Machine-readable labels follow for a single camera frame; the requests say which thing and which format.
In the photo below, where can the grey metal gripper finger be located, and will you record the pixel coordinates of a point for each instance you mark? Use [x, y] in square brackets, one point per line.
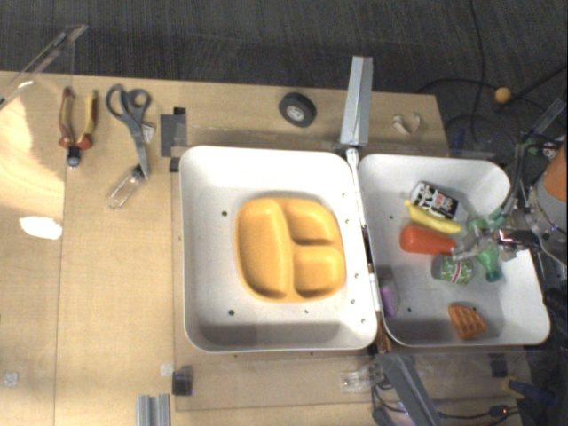
[484, 237]
[463, 249]

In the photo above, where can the white plastic tray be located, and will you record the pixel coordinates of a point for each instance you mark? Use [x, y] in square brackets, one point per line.
[421, 317]
[213, 260]

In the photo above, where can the grey scissors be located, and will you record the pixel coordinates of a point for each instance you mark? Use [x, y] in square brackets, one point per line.
[135, 122]

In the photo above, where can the red and yellow pliers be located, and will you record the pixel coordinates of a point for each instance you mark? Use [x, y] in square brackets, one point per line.
[80, 140]

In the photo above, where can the black tape roll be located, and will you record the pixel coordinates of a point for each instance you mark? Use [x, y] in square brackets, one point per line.
[297, 110]

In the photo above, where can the yellow ball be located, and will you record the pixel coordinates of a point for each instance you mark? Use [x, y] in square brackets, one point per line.
[502, 94]

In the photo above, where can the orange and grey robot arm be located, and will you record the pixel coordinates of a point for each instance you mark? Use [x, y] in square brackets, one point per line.
[554, 184]

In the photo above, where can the black and white carton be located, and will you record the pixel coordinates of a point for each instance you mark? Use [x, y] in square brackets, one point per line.
[432, 200]

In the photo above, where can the green and white can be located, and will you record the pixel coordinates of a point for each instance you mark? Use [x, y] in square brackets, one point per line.
[452, 271]

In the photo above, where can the orange carrot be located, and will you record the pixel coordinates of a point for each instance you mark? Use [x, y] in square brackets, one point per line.
[421, 240]

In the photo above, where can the orange divided plate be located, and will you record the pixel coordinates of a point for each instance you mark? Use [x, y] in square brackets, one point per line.
[266, 246]

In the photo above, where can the green bottle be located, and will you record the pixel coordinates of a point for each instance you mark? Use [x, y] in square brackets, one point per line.
[491, 261]

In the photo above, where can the orange waffle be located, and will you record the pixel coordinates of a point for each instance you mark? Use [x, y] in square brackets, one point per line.
[466, 322]

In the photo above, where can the yellow banana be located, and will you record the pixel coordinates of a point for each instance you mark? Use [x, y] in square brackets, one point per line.
[432, 223]

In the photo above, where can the purple packet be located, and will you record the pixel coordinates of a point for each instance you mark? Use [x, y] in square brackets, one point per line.
[388, 300]

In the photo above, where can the clear plastic bottle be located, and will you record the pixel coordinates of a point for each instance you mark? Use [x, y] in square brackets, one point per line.
[122, 191]

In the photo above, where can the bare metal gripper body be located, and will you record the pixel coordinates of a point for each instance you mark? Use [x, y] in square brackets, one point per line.
[517, 238]

